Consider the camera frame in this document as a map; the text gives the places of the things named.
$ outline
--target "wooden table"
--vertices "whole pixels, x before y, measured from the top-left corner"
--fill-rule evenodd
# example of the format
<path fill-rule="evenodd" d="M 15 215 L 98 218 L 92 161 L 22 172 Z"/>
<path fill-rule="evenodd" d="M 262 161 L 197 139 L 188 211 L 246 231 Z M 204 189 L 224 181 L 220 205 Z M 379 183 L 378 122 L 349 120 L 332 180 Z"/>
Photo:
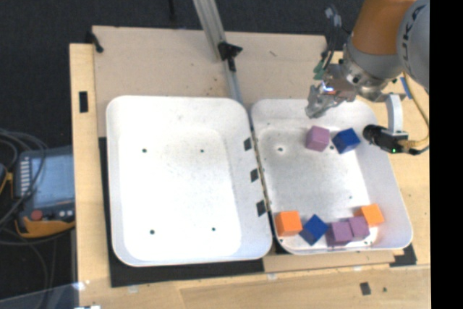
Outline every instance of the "wooden table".
<path fill-rule="evenodd" d="M 417 263 L 390 267 L 403 250 L 263 259 L 264 272 L 216 279 L 111 287 L 98 137 L 104 109 L 121 94 L 228 96 L 224 68 L 203 31 L 132 27 L 93 28 L 104 48 L 70 45 L 72 137 L 75 158 L 77 272 L 80 304 L 102 308 L 430 308 L 430 164 L 420 156 L 390 156 L 409 212 Z M 245 107 L 262 98 L 306 99 L 313 67 L 325 47 L 319 35 L 226 33 L 241 46 L 237 76 Z M 428 95 L 412 84 L 428 114 Z M 402 92 L 400 84 L 387 91 Z M 88 107 L 81 106 L 86 96 Z M 369 103 L 387 126 L 386 106 Z M 426 126 L 403 101 L 404 130 L 420 139 Z M 361 284 L 370 294 L 364 295 Z"/>

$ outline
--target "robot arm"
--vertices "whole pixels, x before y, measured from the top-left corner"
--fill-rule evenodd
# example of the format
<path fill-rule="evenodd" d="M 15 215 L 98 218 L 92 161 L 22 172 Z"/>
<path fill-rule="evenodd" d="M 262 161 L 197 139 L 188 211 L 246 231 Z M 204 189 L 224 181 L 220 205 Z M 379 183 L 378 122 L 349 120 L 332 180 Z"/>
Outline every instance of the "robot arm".
<path fill-rule="evenodd" d="M 310 87 L 306 114 L 321 117 L 356 96 L 391 104 L 383 89 L 403 72 L 429 93 L 429 19 L 430 0 L 365 0 L 343 58 L 325 63 L 320 83 Z"/>

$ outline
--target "cube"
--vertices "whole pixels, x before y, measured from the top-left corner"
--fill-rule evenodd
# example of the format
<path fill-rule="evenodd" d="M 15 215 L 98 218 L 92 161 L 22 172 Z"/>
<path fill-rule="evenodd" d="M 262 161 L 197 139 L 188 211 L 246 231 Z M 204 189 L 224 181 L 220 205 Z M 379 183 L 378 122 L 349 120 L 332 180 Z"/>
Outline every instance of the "cube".
<path fill-rule="evenodd" d="M 310 150 L 323 152 L 330 143 L 330 131 L 325 127 L 313 125 L 305 137 L 305 147 Z"/>
<path fill-rule="evenodd" d="M 275 217 L 276 233 L 279 237 L 295 236 L 302 231 L 302 222 L 298 211 L 282 211 Z"/>
<path fill-rule="evenodd" d="M 355 131 L 350 128 L 336 134 L 333 138 L 333 144 L 339 153 L 346 153 L 355 149 L 360 144 L 360 139 L 355 134 Z"/>
<path fill-rule="evenodd" d="M 314 245 L 328 230 L 328 225 L 321 220 L 317 214 L 313 216 L 304 224 L 304 229 L 299 235 L 306 240 L 309 245 Z"/>
<path fill-rule="evenodd" d="M 381 213 L 377 203 L 362 206 L 354 212 L 354 216 L 363 216 L 369 227 L 376 227 L 384 222 L 383 213 Z"/>
<path fill-rule="evenodd" d="M 352 218 L 348 218 L 347 221 L 352 230 L 353 241 L 364 240 L 370 235 L 370 228 L 364 216 L 353 216 Z"/>
<path fill-rule="evenodd" d="M 353 240 L 354 236 L 348 221 L 335 221 L 326 232 L 328 246 L 343 246 Z"/>

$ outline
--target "orange cube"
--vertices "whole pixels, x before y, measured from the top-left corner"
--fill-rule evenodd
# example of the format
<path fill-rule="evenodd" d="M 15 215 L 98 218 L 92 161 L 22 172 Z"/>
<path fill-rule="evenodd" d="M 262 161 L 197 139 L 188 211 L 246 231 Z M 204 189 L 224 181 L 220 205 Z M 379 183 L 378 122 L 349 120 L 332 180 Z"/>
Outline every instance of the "orange cube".
<path fill-rule="evenodd" d="M 376 227 L 377 225 L 384 222 L 383 213 L 381 213 L 377 203 L 362 206 L 357 211 L 355 211 L 354 216 L 363 216 L 369 227 Z"/>
<path fill-rule="evenodd" d="M 282 211 L 275 217 L 276 233 L 279 237 L 295 236 L 302 231 L 298 211 Z"/>

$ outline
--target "white tray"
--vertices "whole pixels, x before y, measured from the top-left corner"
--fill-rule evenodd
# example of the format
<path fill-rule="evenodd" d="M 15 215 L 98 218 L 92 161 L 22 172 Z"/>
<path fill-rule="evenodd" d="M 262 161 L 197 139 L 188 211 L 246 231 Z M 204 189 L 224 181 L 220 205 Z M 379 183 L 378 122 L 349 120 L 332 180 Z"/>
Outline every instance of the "white tray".
<path fill-rule="evenodd" d="M 328 110 L 319 119 L 308 119 L 306 105 L 306 100 L 268 99 L 252 107 L 272 215 L 298 210 L 302 223 L 314 213 L 331 223 L 352 216 L 359 206 L 378 203 L 386 221 L 372 228 L 367 239 L 344 247 L 328 247 L 325 237 L 309 245 L 299 235 L 280 239 L 281 246 L 300 255 L 408 246 L 412 226 L 388 154 L 362 136 L 366 125 L 377 123 L 374 113 L 365 103 L 354 101 Z M 313 125 L 329 129 L 331 138 L 352 128 L 361 142 L 343 154 L 332 143 L 323 152 L 308 150 L 305 136 Z"/>
<path fill-rule="evenodd" d="M 269 251 L 243 106 L 228 98 L 120 96 L 107 107 L 106 126 L 112 244 L 121 261 L 242 261 Z"/>

